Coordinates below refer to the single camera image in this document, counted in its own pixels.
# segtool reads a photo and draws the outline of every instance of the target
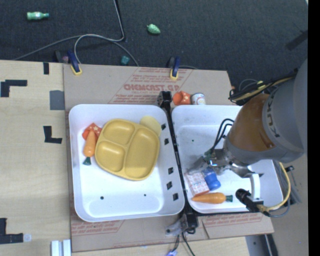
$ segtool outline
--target cardboard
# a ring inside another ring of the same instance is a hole
[[[176,238],[166,235],[166,227],[174,224],[178,215],[96,223],[77,216],[73,204],[68,114],[78,104],[156,105],[161,91],[171,91],[172,96],[181,90],[191,96],[202,93],[207,105],[231,105],[227,72],[180,69],[178,80],[174,81],[170,79],[169,68],[100,65],[81,65],[81,68],[82,74],[76,76],[70,65],[63,65],[72,251],[174,243]],[[188,234],[189,241],[274,232],[270,218],[261,213],[200,216],[198,222],[195,234]]]

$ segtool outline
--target dark carpet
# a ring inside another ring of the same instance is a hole
[[[120,39],[113,0],[1,1],[0,59],[12,60],[53,42],[97,34]],[[142,67],[165,67],[170,57],[202,70],[226,70],[237,86],[244,79],[269,80],[287,73],[308,57],[305,0],[118,0],[125,33],[119,44]],[[27,12],[49,13],[27,20]],[[147,32],[155,24],[159,35]],[[67,40],[21,58],[54,62],[54,52],[73,50]],[[120,65],[128,54],[116,44],[83,38],[77,47],[83,64]],[[131,59],[130,66],[136,64]]]

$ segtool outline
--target small blue container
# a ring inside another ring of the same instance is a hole
[[[206,184],[208,185],[210,191],[216,190],[221,187],[221,183],[218,180],[217,175],[212,168],[207,167],[206,169],[204,169],[202,171],[202,173],[204,176],[204,180],[205,180]]]

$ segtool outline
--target yellow plate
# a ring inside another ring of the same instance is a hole
[[[113,119],[102,128],[95,146],[95,160],[105,171],[140,181],[153,171],[159,155],[158,135],[148,127]]]

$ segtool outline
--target metal bracket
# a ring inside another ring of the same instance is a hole
[[[180,163],[180,157],[179,157],[179,152],[178,152],[178,146],[177,146],[177,141],[176,141],[176,134],[175,134],[175,129],[174,129],[174,124],[171,116],[171,106],[170,103],[172,101],[172,95],[170,91],[161,91],[157,103],[160,108],[162,108],[167,116],[168,120],[168,125],[169,125],[169,130],[170,130],[170,135],[172,139],[172,144],[173,144],[173,149],[175,153],[175,159],[179,171],[179,176],[180,176],[180,181],[183,189],[183,196],[184,196],[184,208],[183,211],[180,213],[182,214],[181,219],[184,220],[186,219],[186,230],[188,233],[193,234],[196,231],[196,228],[199,226],[198,224],[198,218],[196,216],[195,211],[192,209],[192,207],[189,204],[188,201],[188,196],[187,196],[187,191],[186,191],[186,186],[185,186],[185,181],[184,181],[184,174],[182,172],[181,168],[181,163]]]
[[[188,221],[186,214],[183,214],[174,224],[169,225],[165,228],[166,236],[174,236],[181,234],[188,229]]]

